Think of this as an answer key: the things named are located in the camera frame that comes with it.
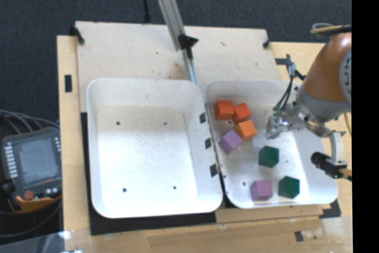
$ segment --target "wooden table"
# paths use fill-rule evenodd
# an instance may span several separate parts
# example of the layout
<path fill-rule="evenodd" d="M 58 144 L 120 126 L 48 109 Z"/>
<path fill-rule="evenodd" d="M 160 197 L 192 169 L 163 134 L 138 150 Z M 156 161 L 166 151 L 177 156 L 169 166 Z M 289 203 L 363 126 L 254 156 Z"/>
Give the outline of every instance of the wooden table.
<path fill-rule="evenodd" d="M 297 69 L 306 73 L 321 49 L 320 43 L 270 43 L 275 58 L 290 54 Z M 327 206 L 277 207 L 243 213 L 216 211 L 217 223 L 183 228 L 140 230 L 91 236 L 82 149 L 77 39 L 57 38 L 59 73 L 60 129 L 62 141 L 63 222 L 71 237 L 66 249 L 83 252 L 352 252 L 352 187 L 338 180 L 338 203 L 342 216 L 320 219 Z M 285 67 L 278 66 L 282 79 Z M 65 75 L 72 79 L 72 91 L 65 90 Z M 330 123 L 336 130 L 347 130 L 343 117 Z M 343 137 L 344 159 L 351 168 L 351 135 Z"/>

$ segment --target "purple block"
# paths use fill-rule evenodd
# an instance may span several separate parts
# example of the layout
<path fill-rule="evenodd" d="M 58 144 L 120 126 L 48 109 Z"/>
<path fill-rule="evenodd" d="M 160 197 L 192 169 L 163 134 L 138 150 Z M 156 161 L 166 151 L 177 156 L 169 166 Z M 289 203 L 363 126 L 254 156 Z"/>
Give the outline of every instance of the purple block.
<path fill-rule="evenodd" d="M 273 193 L 270 180 L 257 180 L 250 186 L 251 197 L 254 201 L 269 200 Z"/>
<path fill-rule="evenodd" d="M 242 143 L 242 138 L 234 130 L 231 130 L 222 137 L 219 146 L 223 148 L 225 153 L 229 154 L 240 143 Z"/>

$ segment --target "red-orange cube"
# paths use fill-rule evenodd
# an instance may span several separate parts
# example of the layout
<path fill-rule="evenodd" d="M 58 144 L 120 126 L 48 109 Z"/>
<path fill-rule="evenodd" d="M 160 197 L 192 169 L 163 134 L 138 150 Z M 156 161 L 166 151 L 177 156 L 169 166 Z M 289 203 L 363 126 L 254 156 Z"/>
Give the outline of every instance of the red-orange cube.
<path fill-rule="evenodd" d="M 251 116 L 250 109 L 245 103 L 236 104 L 234 109 L 235 114 L 233 115 L 232 120 L 235 124 L 245 121 Z"/>
<path fill-rule="evenodd" d="M 251 120 L 242 121 L 237 124 L 235 131 L 242 138 L 243 142 L 251 140 L 258 133 Z"/>
<path fill-rule="evenodd" d="M 214 116 L 216 120 L 228 120 L 235 113 L 233 103 L 229 100 L 219 100 L 214 105 Z"/>

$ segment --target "device screen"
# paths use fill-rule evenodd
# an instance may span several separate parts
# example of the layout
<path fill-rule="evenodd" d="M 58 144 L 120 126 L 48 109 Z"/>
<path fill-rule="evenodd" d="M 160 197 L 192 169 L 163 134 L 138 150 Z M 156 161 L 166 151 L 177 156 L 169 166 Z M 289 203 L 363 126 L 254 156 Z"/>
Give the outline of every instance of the device screen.
<path fill-rule="evenodd" d="M 59 175 L 50 138 L 20 143 L 19 155 L 25 185 L 54 178 Z"/>

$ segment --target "button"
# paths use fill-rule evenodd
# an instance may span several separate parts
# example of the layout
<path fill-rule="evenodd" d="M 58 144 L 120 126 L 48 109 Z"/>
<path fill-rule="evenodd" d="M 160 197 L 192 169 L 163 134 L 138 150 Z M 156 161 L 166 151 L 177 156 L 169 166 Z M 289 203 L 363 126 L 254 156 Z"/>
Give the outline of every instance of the button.
<path fill-rule="evenodd" d="M 25 191 L 24 198 L 25 198 L 26 201 L 32 200 L 33 197 L 34 197 L 33 191 L 31 191 L 31 190 Z"/>

